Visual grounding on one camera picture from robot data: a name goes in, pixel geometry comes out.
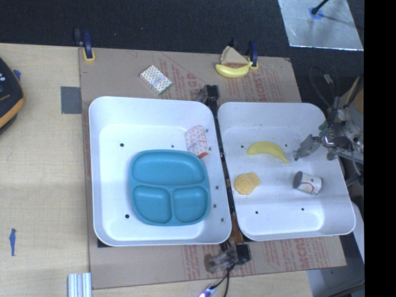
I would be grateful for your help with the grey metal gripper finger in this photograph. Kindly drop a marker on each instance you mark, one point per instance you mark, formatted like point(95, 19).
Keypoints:
point(331, 156)
point(307, 147)

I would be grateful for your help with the white plastic tray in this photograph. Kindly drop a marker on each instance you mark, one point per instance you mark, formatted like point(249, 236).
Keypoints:
point(111, 172)
point(278, 215)

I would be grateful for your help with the yellow banana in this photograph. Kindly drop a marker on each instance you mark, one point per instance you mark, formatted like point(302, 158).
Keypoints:
point(267, 148)
point(230, 70)

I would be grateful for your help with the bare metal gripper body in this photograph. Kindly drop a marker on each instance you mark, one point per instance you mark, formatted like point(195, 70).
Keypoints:
point(344, 142)

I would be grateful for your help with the white and green patterned packet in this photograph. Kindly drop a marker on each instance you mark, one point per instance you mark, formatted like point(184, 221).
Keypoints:
point(155, 80)

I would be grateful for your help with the thin black rod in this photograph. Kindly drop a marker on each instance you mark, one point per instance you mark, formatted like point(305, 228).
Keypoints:
point(223, 162)

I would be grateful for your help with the orange and white carton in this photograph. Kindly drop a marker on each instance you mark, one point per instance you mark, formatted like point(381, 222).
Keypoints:
point(196, 141)

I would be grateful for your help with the blue divided plate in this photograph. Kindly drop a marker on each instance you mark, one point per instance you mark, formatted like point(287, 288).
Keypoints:
point(168, 186)

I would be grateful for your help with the beige bread slice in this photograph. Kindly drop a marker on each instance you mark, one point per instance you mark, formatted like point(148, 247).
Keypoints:
point(231, 56)

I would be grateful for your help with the brown cardboard board red print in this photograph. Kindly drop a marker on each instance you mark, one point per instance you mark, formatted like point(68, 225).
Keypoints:
point(123, 73)

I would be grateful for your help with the white can with orange print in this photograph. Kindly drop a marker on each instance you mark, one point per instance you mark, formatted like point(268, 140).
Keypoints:
point(309, 183)

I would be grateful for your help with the yellow round biscuit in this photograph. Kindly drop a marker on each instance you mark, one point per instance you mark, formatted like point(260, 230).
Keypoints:
point(246, 183)

